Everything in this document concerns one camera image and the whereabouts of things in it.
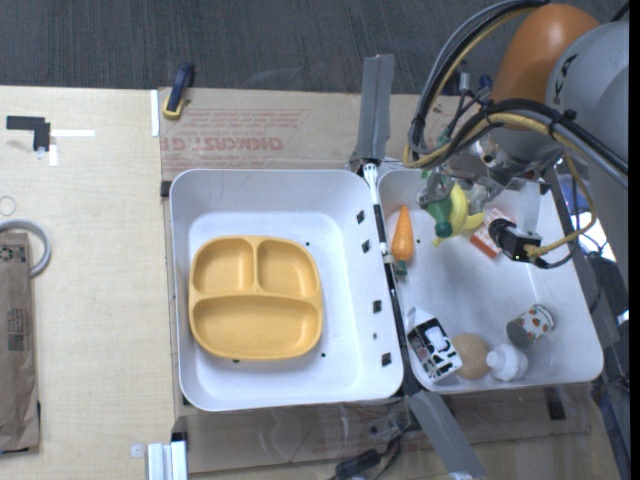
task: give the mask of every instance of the yellow plate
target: yellow plate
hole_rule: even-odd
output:
[[[305,354],[322,332],[313,257],[291,240],[226,236],[198,249],[189,276],[189,324],[209,353],[274,360]]]

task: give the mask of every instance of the brown package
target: brown package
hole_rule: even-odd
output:
[[[0,450],[40,439],[29,237],[0,233]]]

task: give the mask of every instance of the toy carrot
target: toy carrot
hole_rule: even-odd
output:
[[[409,208],[406,205],[400,207],[400,215],[391,242],[391,254],[397,262],[396,274],[406,275],[406,262],[413,256],[413,228],[411,227]]]

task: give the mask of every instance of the brown egg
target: brown egg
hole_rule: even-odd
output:
[[[486,358],[490,349],[480,336],[463,333],[453,338],[451,342],[462,359],[462,368],[456,370],[460,377],[476,380],[489,373],[490,368]]]

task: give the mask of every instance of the beige table surface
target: beige table surface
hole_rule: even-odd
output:
[[[45,117],[52,129],[96,133],[59,139],[51,167],[46,155],[36,158],[30,132],[0,129],[0,196],[11,196],[12,217],[39,223],[53,246],[33,282],[41,445],[1,457],[0,478],[143,479],[144,459],[131,446],[168,442],[175,421],[150,93],[0,87],[0,105],[3,119]],[[474,445],[489,478],[617,478],[600,413],[587,405],[588,432]],[[394,468],[383,478],[448,478],[431,450],[403,454]],[[309,464],[206,477],[322,479],[332,471]]]

